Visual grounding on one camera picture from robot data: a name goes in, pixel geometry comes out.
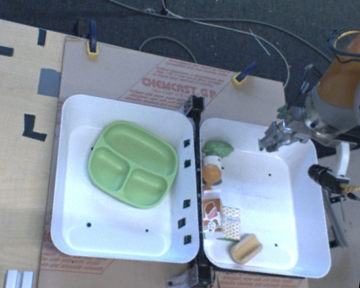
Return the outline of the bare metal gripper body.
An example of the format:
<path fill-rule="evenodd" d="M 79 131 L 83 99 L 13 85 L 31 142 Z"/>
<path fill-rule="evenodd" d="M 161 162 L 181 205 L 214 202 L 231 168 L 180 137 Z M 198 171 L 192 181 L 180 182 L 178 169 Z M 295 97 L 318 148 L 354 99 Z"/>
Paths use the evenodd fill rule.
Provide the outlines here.
<path fill-rule="evenodd" d="M 264 144 L 285 146 L 309 139 L 334 147 L 338 144 L 342 125 L 336 116 L 321 114 L 317 110 L 284 105 L 277 109 L 277 119 L 271 123 L 264 134 Z"/>

